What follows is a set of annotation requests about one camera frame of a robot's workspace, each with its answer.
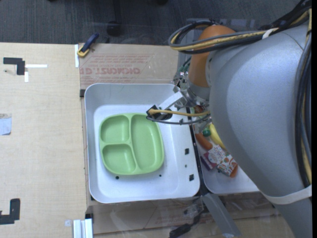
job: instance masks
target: gray carpet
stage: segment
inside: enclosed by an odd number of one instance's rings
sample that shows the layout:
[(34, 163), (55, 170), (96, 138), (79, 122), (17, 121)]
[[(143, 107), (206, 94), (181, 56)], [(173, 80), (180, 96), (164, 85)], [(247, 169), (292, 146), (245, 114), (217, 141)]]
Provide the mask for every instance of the gray carpet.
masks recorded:
[(76, 44), (99, 32), (97, 42), (166, 45), (190, 18), (213, 18), (235, 30), (256, 29), (289, 12), (300, 0), (121, 0), (122, 31), (109, 36), (112, 0), (1, 0), (0, 42)]

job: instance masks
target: table surface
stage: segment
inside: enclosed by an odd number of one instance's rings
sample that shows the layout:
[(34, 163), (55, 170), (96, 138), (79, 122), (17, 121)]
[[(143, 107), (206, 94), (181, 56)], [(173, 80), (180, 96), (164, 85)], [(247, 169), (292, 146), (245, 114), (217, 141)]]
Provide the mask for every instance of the table surface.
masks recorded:
[[(0, 225), (0, 238), (70, 238), (68, 220), (87, 209), (80, 73), (74, 45), (0, 43), (3, 57), (23, 58), (29, 82), (16, 66), (0, 62), (0, 114), (12, 115), (10, 135), (0, 136), (0, 211), (21, 200), (20, 219)], [(237, 220), (244, 237), (292, 237), (277, 216)], [(170, 228), (96, 237), (165, 237)], [(215, 223), (199, 225), (186, 237), (222, 237)]]

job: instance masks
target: green plate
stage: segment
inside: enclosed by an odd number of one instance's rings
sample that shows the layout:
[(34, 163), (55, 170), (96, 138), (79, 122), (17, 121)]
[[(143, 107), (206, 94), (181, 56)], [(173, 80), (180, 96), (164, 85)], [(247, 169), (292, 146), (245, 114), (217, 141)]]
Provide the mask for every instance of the green plate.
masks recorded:
[(164, 162), (161, 132), (145, 114), (107, 117), (99, 127), (99, 145), (105, 167), (116, 175), (154, 172)]

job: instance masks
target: yellow banana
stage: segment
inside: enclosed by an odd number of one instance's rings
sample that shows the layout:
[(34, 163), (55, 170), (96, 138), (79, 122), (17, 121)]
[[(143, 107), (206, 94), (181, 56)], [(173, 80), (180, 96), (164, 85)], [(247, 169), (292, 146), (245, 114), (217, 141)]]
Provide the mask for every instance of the yellow banana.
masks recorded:
[(210, 133), (211, 133), (210, 138), (212, 139), (212, 141), (215, 144), (219, 145), (224, 150), (226, 150), (224, 144), (222, 143), (222, 141), (221, 141), (221, 139), (220, 139), (220, 137), (219, 137), (219, 135), (218, 135), (218, 133), (216, 131), (216, 128), (214, 127), (214, 125), (212, 123), (209, 125), (209, 130), (210, 130)]

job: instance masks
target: banana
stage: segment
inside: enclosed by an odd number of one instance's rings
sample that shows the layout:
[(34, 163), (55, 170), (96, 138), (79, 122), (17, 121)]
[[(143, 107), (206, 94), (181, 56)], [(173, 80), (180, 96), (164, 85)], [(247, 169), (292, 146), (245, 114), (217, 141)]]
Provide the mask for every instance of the banana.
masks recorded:
[(216, 128), (214, 127), (214, 124), (211, 123), (211, 124), (209, 125), (209, 130), (210, 130), (210, 132), (211, 132), (210, 138), (212, 139), (212, 141), (213, 141), (215, 144), (219, 145), (219, 146), (220, 146), (221, 148), (223, 148), (224, 150), (226, 150), (226, 148), (225, 148), (223, 142), (221, 141), (221, 139), (220, 139), (220, 137), (219, 137), (219, 135), (218, 135), (218, 133), (217, 133), (217, 131), (216, 131)]

